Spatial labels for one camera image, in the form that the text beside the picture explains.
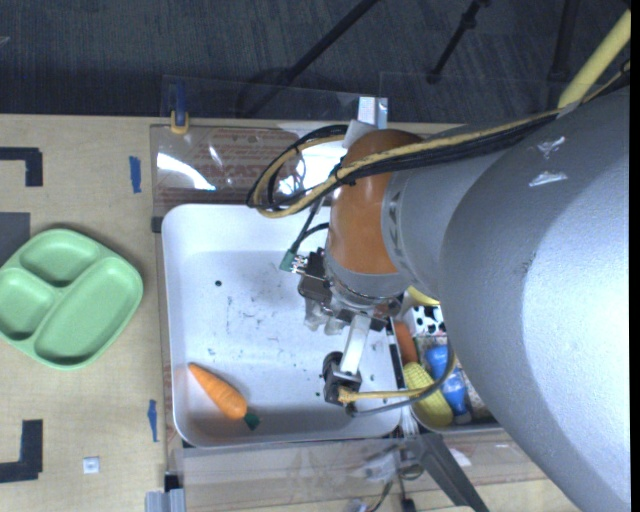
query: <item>yellow tube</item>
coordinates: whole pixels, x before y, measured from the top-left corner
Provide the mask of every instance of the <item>yellow tube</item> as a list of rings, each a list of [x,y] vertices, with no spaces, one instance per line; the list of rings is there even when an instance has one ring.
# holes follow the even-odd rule
[[[569,103],[581,100],[589,88],[596,83],[605,69],[611,64],[620,50],[631,38],[631,11],[627,9],[620,17],[611,31],[602,40],[596,51],[582,66],[578,74],[571,80],[565,91],[560,96],[558,108]]]

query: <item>green plate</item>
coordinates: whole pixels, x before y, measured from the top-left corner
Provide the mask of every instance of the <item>green plate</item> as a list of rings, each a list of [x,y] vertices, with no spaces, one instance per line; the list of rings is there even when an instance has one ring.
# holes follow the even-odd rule
[[[142,291],[115,252],[75,231],[45,231],[0,268],[0,338],[53,368],[81,368],[115,341]]]

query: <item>carrot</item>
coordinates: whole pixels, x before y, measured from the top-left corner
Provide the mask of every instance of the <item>carrot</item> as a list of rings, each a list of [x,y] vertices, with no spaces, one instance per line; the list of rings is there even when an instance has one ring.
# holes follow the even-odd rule
[[[197,364],[189,363],[189,371],[227,418],[232,420],[245,418],[247,401],[237,390]]]
[[[400,320],[394,320],[393,327],[396,332],[396,340],[398,341],[398,346],[400,348],[402,366],[407,363],[419,362],[416,344],[413,342],[413,338],[411,337],[407,324]]]

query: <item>black pole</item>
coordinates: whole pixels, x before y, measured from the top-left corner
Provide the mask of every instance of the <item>black pole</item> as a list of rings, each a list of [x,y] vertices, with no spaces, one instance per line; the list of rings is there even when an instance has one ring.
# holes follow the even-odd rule
[[[462,39],[462,36],[464,35],[464,33],[467,30],[473,30],[474,28],[476,28],[476,25],[477,25],[476,15],[478,14],[478,11],[480,10],[481,7],[489,7],[490,4],[491,4],[491,0],[473,0],[471,2],[471,5],[469,6],[469,8],[460,18],[460,24],[458,25],[458,28],[456,29],[455,33],[449,40],[449,44],[447,44],[447,47],[444,49],[444,52],[442,52],[442,55],[440,56],[438,63],[429,72],[429,76],[427,76],[427,82],[429,82],[430,84],[434,84],[438,80],[440,80],[440,73],[442,72],[442,69],[444,68],[447,61],[449,60],[449,57],[451,57],[451,54],[454,52],[454,50],[458,46],[458,43]]]
[[[562,85],[569,80],[569,52],[571,51],[571,41],[579,7],[580,0],[565,0],[562,8],[553,63],[547,75],[547,83],[549,84],[547,108],[549,109],[557,106]]]
[[[274,87],[265,94],[253,107],[243,113],[243,117],[253,117],[271,101],[280,92],[280,88],[288,87],[291,83],[307,69],[324,51],[335,43],[338,38],[349,30],[369,9],[371,9],[380,0],[361,0],[353,9],[351,9],[322,39],[320,39],[313,47],[305,53],[302,58],[290,68],[283,70],[278,74]]]

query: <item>white tray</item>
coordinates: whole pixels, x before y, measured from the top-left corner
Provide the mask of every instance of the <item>white tray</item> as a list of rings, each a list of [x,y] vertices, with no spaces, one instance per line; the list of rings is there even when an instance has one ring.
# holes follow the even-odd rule
[[[325,210],[316,222],[328,220]],[[327,336],[307,329],[299,277],[278,270],[305,218],[272,220],[226,205],[183,205],[165,217],[173,414],[191,445],[377,437],[398,425],[399,410],[354,419],[322,397],[322,362],[344,350],[347,331]],[[325,238],[326,232],[310,237],[301,252],[323,246]],[[388,345],[386,334],[370,333],[361,390],[397,389]],[[233,384],[260,426],[251,431],[224,418],[189,374],[189,362]],[[380,405],[358,402],[361,409]]]

